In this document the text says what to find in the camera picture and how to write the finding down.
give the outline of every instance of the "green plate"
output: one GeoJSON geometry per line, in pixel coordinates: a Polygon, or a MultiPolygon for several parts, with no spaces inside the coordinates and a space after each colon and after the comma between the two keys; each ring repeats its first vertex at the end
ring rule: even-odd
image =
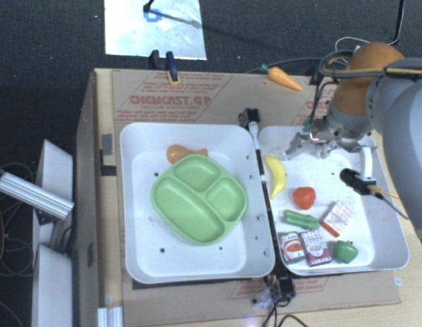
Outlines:
{"type": "Polygon", "coordinates": [[[196,245],[223,238],[247,208],[244,188],[203,155],[188,155],[161,175],[151,189],[155,210],[196,245]]]}

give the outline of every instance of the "red tomato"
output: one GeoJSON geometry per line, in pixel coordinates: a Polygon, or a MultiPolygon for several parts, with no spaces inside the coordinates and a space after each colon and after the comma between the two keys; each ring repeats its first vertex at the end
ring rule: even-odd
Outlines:
{"type": "Polygon", "coordinates": [[[300,187],[293,193],[294,203],[303,210],[308,210],[315,202],[315,190],[311,187],[300,187]]]}

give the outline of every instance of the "yellow banana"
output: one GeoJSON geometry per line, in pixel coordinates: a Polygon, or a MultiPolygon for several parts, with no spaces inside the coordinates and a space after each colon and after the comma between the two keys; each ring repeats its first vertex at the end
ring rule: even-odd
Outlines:
{"type": "Polygon", "coordinates": [[[278,158],[271,155],[264,155],[264,160],[273,175],[273,188],[270,193],[270,198],[273,199],[285,188],[286,172],[284,165],[282,165],[278,158]]]}

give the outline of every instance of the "white tray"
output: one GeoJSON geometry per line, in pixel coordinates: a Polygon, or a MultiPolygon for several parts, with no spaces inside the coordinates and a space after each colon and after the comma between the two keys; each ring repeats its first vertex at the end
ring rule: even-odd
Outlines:
{"type": "Polygon", "coordinates": [[[275,263],[252,137],[234,125],[132,123],[120,136],[125,212],[125,261],[142,283],[263,277],[275,263]],[[151,188],[171,164],[166,149],[208,149],[209,157],[244,187],[248,207],[214,245],[198,246],[153,209],[151,188]]]}
{"type": "MultiPolygon", "coordinates": [[[[301,131],[301,127],[270,126],[264,128],[259,135],[262,154],[274,155],[280,159],[287,173],[285,189],[271,201],[276,231],[305,231],[298,226],[282,222],[285,209],[322,219],[335,202],[340,200],[355,212],[348,227],[338,238],[333,237],[321,226],[320,229],[330,252],[333,242],[351,240],[359,254],[349,264],[340,264],[333,260],[329,264],[309,267],[303,260],[287,264],[288,269],[297,275],[309,276],[391,270],[405,266],[409,259],[409,251],[397,213],[373,196],[360,196],[340,179],[340,172],[344,168],[358,172],[361,170],[359,154],[337,149],[327,159],[321,159],[317,156],[315,148],[311,147],[309,153],[297,155],[288,161],[284,152],[290,147],[290,141],[298,131],[301,131]],[[303,211],[295,206],[292,193],[297,187],[307,186],[315,189],[316,201],[308,211],[303,211]]],[[[360,143],[366,146],[375,145],[368,137],[360,143]]],[[[268,168],[265,168],[265,172],[267,180],[270,181],[271,172],[268,168]]],[[[387,189],[377,152],[373,154],[373,177],[377,180],[377,185],[387,189]]]]}

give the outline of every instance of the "dark floor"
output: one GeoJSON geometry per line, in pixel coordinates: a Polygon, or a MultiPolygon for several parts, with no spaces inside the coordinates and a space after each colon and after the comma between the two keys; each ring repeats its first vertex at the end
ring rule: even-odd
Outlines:
{"type": "MultiPolygon", "coordinates": [[[[245,72],[264,62],[324,56],[347,35],[390,42],[398,5],[399,0],[200,0],[208,60],[177,65],[245,72]]],[[[0,166],[17,161],[36,170],[45,138],[73,153],[89,72],[146,68],[143,58],[104,54],[103,15],[104,0],[0,0],[0,166]]],[[[422,57],[422,0],[406,0],[399,50],[422,57]]],[[[311,65],[284,69],[304,74],[311,65]]],[[[30,212],[16,213],[7,230],[30,241],[30,212]]],[[[0,301],[30,325],[30,278],[0,277],[0,301]]],[[[17,324],[0,306],[2,326],[17,324]]]]}

